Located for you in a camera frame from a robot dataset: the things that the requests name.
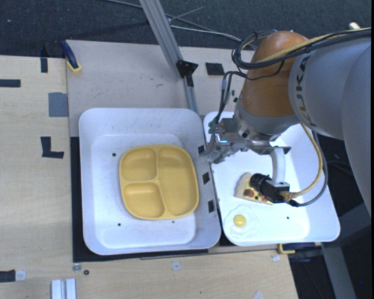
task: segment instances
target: dark floor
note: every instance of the dark floor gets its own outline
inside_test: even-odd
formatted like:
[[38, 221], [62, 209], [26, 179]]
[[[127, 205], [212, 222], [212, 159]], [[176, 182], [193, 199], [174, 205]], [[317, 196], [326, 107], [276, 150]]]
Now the dark floor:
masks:
[[[133, 4], [125, 5], [118, 1]], [[184, 22], [173, 24], [210, 28], [239, 38], [253, 30], [293, 30], [311, 38], [345, 30], [349, 23], [372, 26], [372, 0], [160, 0], [169, 16], [195, 9]], [[156, 44], [138, 0], [0, 0], [0, 55], [40, 56], [43, 45], [50, 56], [62, 56], [66, 39]], [[179, 45], [231, 49], [224, 37], [174, 29]], [[339, 216], [362, 203], [348, 165], [344, 143], [321, 138], [329, 163], [328, 185]], [[358, 237], [343, 247], [356, 296], [372, 297], [372, 235]], [[300, 299], [333, 298], [321, 255], [296, 260], [291, 267]]]

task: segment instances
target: white tray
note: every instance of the white tray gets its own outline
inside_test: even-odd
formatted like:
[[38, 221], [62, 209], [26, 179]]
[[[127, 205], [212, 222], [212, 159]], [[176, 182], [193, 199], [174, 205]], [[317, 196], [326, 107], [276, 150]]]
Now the white tray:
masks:
[[[206, 139], [209, 141], [208, 123], [217, 112], [204, 118]], [[233, 112], [224, 112], [230, 118]], [[316, 177], [318, 159], [314, 147], [300, 125], [290, 127], [272, 146], [291, 146], [285, 156], [285, 181], [290, 191], [306, 188]], [[269, 155], [258, 155], [253, 151], [238, 152], [220, 164], [212, 164], [213, 178], [219, 209], [226, 237], [240, 246], [285, 244], [292, 242], [329, 242], [340, 233], [338, 215], [328, 188], [320, 199], [306, 207], [291, 207], [287, 204], [259, 204], [234, 197], [234, 189], [245, 172], [272, 176]], [[297, 202], [309, 201], [317, 195], [324, 182], [324, 175], [317, 185], [306, 194], [296, 198]], [[236, 214], [243, 214], [250, 223], [249, 231], [239, 231], [233, 223]]]
[[[99, 255], [208, 249], [221, 234], [211, 172], [198, 147], [204, 145], [202, 120], [185, 108], [92, 108], [79, 120], [83, 234]], [[120, 192], [119, 161], [130, 148], [171, 144], [184, 148], [196, 168], [199, 204], [182, 218], [137, 219]]]

